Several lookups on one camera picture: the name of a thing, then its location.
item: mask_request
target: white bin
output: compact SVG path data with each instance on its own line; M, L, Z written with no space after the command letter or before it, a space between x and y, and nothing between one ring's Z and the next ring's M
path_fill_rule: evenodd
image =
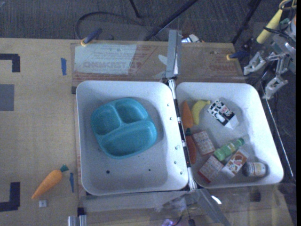
M264 178L246 178L242 174L228 179L222 173L208 184L197 171L206 157L197 156L192 165L194 180L205 188L275 184L283 178L283 168L257 91L238 83L181 83L176 87L180 111L182 103L204 100L222 101L237 115L239 126L229 129L216 121L206 109L200 113L200 124L192 132L206 129L216 147L248 134L246 145L251 159L265 161L270 168ZM90 125L92 112L99 106L123 97L138 100L152 117L158 140L150 149L122 160L112 159L101 150ZM92 195L137 192L175 191L188 183L188 170L176 119L170 88L160 82L85 81L76 91L81 178L85 190Z

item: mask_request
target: blue plate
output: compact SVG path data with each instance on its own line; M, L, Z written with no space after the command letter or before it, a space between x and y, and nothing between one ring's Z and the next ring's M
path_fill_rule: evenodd
M104 153L124 159L141 153L157 140L157 130L146 109L132 98L106 103L91 115L91 126Z

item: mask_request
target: yellow banana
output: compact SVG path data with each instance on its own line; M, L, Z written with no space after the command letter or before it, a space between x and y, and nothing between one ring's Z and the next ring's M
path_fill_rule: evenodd
M199 113L205 105L209 105L210 100L198 100L192 107L191 113L195 125L199 124Z

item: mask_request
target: can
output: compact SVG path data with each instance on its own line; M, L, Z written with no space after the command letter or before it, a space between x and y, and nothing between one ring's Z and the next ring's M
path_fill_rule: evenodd
M243 175L246 177L264 177L268 173L268 165L262 162L247 162L243 168Z

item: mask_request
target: gray floor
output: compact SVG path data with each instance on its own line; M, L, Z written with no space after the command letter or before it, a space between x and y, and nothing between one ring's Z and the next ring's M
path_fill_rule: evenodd
M80 37L93 31L95 24L118 24L114 33L104 31L100 39L132 39L130 33L125 33L125 24L140 24L146 27L156 27L170 17L188 0L133 0L142 18L135 16L129 0L0 0L0 37L2 38L45 38L45 39L76 39L74 25L84 14L101 11L97 16L86 18L85 23L78 27ZM205 42L231 42L241 26L248 10L250 0L199 0L185 11L169 28L179 28L183 34L196 34ZM282 0L263 0L249 26L241 34L236 50L251 37L256 36L258 23L267 23L276 13ZM285 169L285 182L296 179L296 110L295 110L295 74L288 71L284 74L289 84L282 88L270 107L284 144L285 153L277 136L273 121L265 101L262 103L267 112L267 118L275 135L279 155Z

